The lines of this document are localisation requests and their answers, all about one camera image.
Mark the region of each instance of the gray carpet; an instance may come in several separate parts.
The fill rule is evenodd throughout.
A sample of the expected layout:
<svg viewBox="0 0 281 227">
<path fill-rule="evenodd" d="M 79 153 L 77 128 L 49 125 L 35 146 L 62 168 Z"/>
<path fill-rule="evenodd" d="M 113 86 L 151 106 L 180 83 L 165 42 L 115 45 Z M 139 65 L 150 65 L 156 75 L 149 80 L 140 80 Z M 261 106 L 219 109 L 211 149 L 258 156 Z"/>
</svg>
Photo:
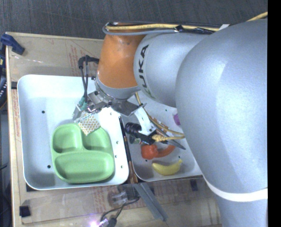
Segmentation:
<svg viewBox="0 0 281 227">
<path fill-rule="evenodd" d="M 268 0 L 0 0 L 0 36 L 11 31 L 103 39 L 101 28 L 110 20 L 234 24 L 267 10 Z"/>
</svg>

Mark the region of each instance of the blue clamp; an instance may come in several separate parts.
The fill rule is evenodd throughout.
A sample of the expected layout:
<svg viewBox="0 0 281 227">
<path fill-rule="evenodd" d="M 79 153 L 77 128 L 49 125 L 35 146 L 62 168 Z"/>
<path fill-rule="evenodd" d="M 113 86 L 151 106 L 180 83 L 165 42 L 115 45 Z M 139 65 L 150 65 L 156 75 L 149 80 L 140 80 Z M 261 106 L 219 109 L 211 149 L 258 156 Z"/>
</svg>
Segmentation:
<svg viewBox="0 0 281 227">
<path fill-rule="evenodd" d="M 25 48 L 23 48 L 11 35 L 3 34 L 0 38 L 2 42 L 2 48 L 0 49 L 0 77 L 2 75 L 2 69 L 6 68 L 5 51 L 6 45 L 12 47 L 12 51 L 19 55 L 24 53 Z"/>
</svg>

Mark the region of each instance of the white stripe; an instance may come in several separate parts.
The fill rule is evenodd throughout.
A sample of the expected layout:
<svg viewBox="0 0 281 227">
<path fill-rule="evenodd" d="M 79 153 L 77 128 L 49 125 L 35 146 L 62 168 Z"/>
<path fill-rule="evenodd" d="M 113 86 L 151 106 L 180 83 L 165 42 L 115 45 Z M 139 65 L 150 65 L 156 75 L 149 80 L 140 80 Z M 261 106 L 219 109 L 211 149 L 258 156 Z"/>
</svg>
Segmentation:
<svg viewBox="0 0 281 227">
<path fill-rule="evenodd" d="M 264 188 L 255 192 L 247 192 L 247 193 L 229 193 L 219 190 L 214 187 L 211 183 L 207 181 L 208 187 L 214 192 L 216 195 L 230 201 L 234 202 L 252 202 L 256 200 L 268 199 L 268 188 Z"/>
</svg>

